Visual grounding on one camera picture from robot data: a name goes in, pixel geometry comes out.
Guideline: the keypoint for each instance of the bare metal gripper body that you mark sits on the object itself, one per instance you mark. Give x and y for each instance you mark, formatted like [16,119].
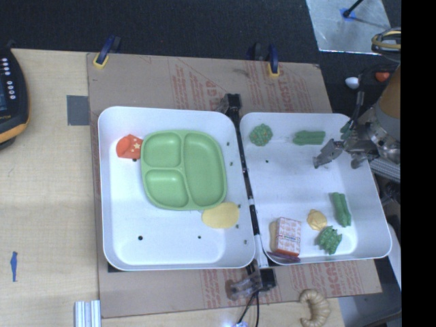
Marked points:
[364,145]

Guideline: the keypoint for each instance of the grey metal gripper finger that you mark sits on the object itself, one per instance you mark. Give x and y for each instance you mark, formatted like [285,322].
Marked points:
[328,152]
[359,160]

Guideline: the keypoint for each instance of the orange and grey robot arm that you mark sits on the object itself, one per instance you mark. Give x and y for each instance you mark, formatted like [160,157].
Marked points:
[391,97]

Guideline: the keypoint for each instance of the green toy beans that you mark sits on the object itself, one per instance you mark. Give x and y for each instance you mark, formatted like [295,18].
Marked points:
[341,210]
[308,138]

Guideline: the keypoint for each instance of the white plastic tray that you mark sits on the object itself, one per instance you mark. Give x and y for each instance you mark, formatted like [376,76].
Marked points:
[163,244]
[293,182]

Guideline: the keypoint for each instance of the small yellow toy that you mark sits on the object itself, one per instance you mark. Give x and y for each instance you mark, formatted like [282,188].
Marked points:
[316,219]

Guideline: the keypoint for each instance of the green round bumpy toy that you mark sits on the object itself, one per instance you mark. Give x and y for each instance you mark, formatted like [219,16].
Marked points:
[260,135]

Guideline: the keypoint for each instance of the green spiky toy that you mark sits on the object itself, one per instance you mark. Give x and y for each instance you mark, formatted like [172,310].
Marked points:
[328,240]

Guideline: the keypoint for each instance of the thin black and white rod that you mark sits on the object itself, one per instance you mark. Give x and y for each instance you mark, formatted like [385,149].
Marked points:
[246,175]

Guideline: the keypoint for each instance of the orange and white carton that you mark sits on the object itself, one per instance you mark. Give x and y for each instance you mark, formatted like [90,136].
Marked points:
[287,235]

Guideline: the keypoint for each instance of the yellow flat toy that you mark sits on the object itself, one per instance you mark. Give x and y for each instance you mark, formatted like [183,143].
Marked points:
[272,233]

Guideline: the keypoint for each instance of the purple packet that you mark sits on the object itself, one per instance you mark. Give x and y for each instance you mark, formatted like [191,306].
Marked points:
[284,258]

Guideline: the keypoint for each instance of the yellow round biscuit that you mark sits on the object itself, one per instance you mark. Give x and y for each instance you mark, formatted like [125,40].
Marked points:
[221,216]

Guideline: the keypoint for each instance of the green divided plate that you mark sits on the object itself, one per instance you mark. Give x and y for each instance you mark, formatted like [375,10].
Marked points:
[201,169]

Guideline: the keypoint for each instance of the beige toy croissant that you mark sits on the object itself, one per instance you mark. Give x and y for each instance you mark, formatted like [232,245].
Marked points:
[320,305]

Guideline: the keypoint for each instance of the brown cardboard board red print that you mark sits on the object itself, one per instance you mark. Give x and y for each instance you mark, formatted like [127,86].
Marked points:
[143,80]

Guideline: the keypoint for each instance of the orange toy with yellow stars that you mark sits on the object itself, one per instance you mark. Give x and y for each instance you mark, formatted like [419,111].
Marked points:
[126,146]

